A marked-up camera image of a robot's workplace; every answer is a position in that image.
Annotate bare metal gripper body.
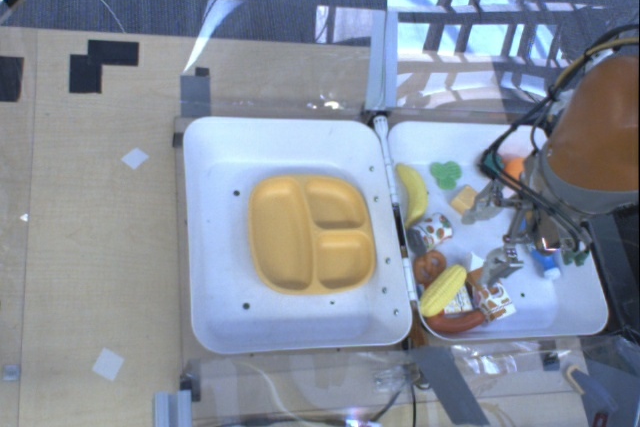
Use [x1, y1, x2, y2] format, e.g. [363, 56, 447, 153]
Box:
[499, 196, 567, 252]

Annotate yellow cheese block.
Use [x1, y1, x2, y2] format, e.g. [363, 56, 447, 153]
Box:
[449, 184, 480, 216]

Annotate blue and white bottle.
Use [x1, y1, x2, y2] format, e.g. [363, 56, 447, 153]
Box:
[528, 246, 564, 282]

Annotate white carton with orange print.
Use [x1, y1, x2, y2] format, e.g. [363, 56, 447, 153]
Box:
[471, 281, 518, 323]

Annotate orange toy fruit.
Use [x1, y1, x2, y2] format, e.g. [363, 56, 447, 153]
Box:
[501, 156, 526, 184]

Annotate green toy grapes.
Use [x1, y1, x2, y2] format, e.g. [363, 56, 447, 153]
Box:
[429, 160, 463, 191]

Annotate white can with fruit print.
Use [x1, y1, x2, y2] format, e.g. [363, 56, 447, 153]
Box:
[411, 212, 455, 252]

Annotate white plastic tray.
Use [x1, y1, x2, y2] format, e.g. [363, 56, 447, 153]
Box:
[387, 120, 610, 343]
[182, 116, 414, 356]

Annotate white packet with yellow print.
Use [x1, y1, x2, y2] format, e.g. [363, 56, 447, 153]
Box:
[441, 283, 476, 317]

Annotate yellow corn cob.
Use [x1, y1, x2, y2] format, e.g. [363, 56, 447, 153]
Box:
[418, 263, 469, 319]

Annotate yellow banana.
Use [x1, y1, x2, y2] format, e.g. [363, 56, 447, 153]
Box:
[395, 163, 430, 231]

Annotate brown pretzel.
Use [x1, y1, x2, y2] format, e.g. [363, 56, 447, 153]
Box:
[412, 249, 448, 288]

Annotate red sausage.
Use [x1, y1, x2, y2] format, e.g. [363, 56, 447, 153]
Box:
[425, 309, 488, 335]

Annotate yellow divided plate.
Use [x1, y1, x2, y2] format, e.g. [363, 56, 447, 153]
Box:
[247, 173, 378, 296]

